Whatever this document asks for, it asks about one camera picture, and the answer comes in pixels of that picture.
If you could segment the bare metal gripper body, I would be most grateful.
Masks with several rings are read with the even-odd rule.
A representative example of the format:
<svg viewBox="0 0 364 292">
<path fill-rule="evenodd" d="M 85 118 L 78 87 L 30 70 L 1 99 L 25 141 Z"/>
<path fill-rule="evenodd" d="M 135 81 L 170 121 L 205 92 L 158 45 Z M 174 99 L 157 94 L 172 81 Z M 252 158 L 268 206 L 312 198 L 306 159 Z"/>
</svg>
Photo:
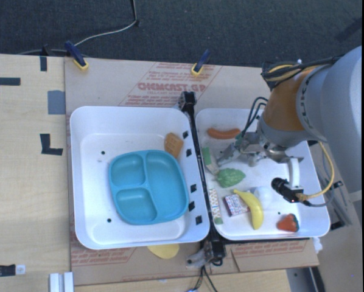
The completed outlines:
<svg viewBox="0 0 364 292">
<path fill-rule="evenodd" d="M 246 132 L 236 138 L 235 145 L 242 155 L 257 154 L 259 162 L 263 159 L 271 159 L 276 163 L 288 163 L 286 147 L 270 142 L 263 134 L 258 132 Z"/>
</svg>

